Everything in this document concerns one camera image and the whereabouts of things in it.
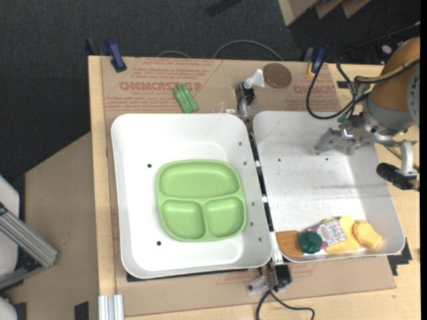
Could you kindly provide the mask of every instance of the black floor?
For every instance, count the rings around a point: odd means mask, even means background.
[[[290,27],[277,0],[227,2],[0,0],[0,174],[14,180],[90,130],[83,50],[88,37],[101,49],[107,36],[116,38],[123,55],[174,50],[195,58],[211,58],[223,44],[249,39],[293,61],[308,47],[336,52],[420,20],[420,0],[373,0],[350,19],[341,7],[323,20],[312,9]],[[379,45],[415,35],[420,27],[352,49],[342,61],[379,63]],[[227,47],[218,58],[276,60],[250,44]]]

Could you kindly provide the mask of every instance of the white nozzle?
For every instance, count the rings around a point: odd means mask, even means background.
[[[251,89],[252,86],[257,85],[258,87],[264,88],[264,73],[261,69],[257,69],[252,77],[249,77],[243,83],[246,89]]]

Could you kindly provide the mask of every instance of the wooden table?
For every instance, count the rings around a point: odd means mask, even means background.
[[[379,66],[343,65],[352,78],[355,75],[374,76]],[[334,81],[342,81],[335,66],[330,65]],[[105,119],[103,108],[103,81],[101,58],[89,57],[89,89],[91,103],[91,128],[93,146],[93,174],[95,183],[95,212],[97,231],[97,256],[100,295],[117,294],[113,259],[113,238],[109,204],[109,181],[106,156]],[[336,86],[338,95],[343,91]],[[347,97],[341,97],[346,103]],[[419,139],[419,128],[413,127],[407,138]],[[382,148],[378,148],[381,161],[399,165],[397,159]],[[419,157],[419,146],[414,148]],[[290,301],[294,307],[312,307],[316,319],[420,319],[420,196],[414,191],[401,191],[390,187],[396,208],[408,239],[413,261],[399,266],[395,289],[331,295]],[[195,311],[145,315],[132,319],[254,319],[256,305],[217,307]],[[309,319],[309,312],[294,312],[284,309],[276,302],[267,302],[262,308],[262,317],[272,319]]]

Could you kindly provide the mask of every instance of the green plate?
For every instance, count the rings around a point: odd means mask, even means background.
[[[246,202],[237,171],[219,160],[184,160],[164,165],[156,181],[165,230],[181,241],[216,241],[246,225]]]

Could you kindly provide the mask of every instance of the brown round disc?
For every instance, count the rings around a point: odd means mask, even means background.
[[[264,79],[273,88],[283,89],[292,82],[292,75],[282,64],[271,63],[264,67]]]

